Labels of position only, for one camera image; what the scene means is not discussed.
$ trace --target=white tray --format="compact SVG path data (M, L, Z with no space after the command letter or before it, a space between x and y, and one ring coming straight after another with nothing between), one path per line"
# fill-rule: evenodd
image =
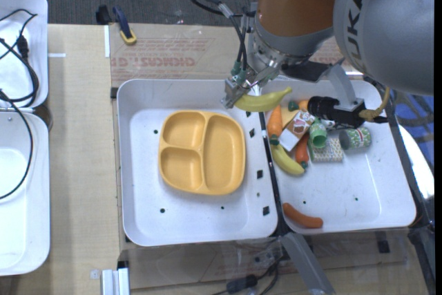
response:
M381 96L374 86L352 81L356 96L365 100L367 108L378 108ZM287 85L293 92L283 99L296 101L311 96L336 97L329 81L316 84L275 80L263 93L282 90ZM292 176L276 169L282 202L297 210L321 217L320 229L306 229L285 218L289 227L300 234L325 234L364 229L405 227L414 221L416 206L403 170L401 159L387 123L364 123L372 144L363 149L344 151L342 162L309 162L304 175ZM337 137L337 132L330 137Z
M30 170L15 193L0 200L0 276L38 268L50 248L48 128L24 113L32 131L34 152ZM29 134L18 113L0 114L0 195L23 176L29 157Z
M259 115L226 110L220 103L223 92L222 80L134 79L119 88L122 218L124 231L135 244L244 240L267 237L275 230L278 217ZM161 127L169 114L182 109L223 113L241 125L246 169L233 193L198 195L178 191L162 180L157 163Z
M1 0L0 18L17 9L37 14L26 25L28 61L39 78L32 107L48 96L48 2L46 0ZM0 21L0 37L13 46L27 12L17 12ZM32 91L28 71L21 61L0 44L0 83L9 98ZM17 102L23 107L28 100ZM0 108L10 104L0 100ZM11 196L0 200L0 276L28 273L48 256L50 246L49 138L48 127L35 115L24 113L33 134L32 164L25 182ZM0 195L17 185L28 163L29 135L18 113L0 112Z
M1 0L0 18L20 8L37 14L27 23L23 32L29 46L29 63L39 78L39 90L33 103L33 106L37 107L48 96L48 2L46 0ZM0 37L12 46L29 17L27 12L20 11L0 21ZM0 44L0 55L7 51L3 44ZM10 98L23 97L32 91L32 83L26 67L12 53L8 53L0 60L0 82L1 88ZM0 107L9 107L9 104L0 100Z

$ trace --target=banana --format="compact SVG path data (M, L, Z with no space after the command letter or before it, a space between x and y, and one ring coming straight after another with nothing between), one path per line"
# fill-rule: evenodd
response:
M291 175L301 175L304 173L304 168L287 154L281 144L270 145L270 149L273 160L282 170Z
M259 96L243 95L237 102L235 102L235 106L240 110L248 112L271 111L277 107L282 98L290 92L291 87L288 86L284 90L276 91L274 93L266 93Z

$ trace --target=toy sausage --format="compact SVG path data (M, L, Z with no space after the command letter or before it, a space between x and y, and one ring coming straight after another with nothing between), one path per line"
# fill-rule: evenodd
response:
M308 227L310 229L318 229L323 226L323 219L313 216L307 216L301 213L299 210L296 210L289 203L283 203L282 210L284 211L286 217L304 227Z

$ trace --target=orange toy food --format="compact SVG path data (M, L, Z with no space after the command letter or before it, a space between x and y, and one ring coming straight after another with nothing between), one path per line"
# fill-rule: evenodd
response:
M303 99L302 101L298 102L298 106L300 110L304 110L304 111L308 111L307 110L307 105L309 104L309 100L308 99Z
M309 161L309 153L307 151L307 143L309 141L309 134L305 133L300 141L295 146L295 160L301 164L304 169L307 167Z
M281 105L277 105L270 114L267 122L267 135L271 137L273 134L279 137L282 133L282 113Z
M294 222L297 222L299 225L302 225L304 227L308 227L310 229L319 229L324 224L323 219L313 216L307 216L301 213L299 210L296 210L289 203L283 203L282 210L284 211L286 217L292 219Z

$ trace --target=yellow divided plate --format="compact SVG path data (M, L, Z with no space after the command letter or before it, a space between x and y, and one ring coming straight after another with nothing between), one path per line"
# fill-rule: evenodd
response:
M177 111L163 123L158 166L164 181L176 189L231 193L244 178L245 155L241 126L226 115Z

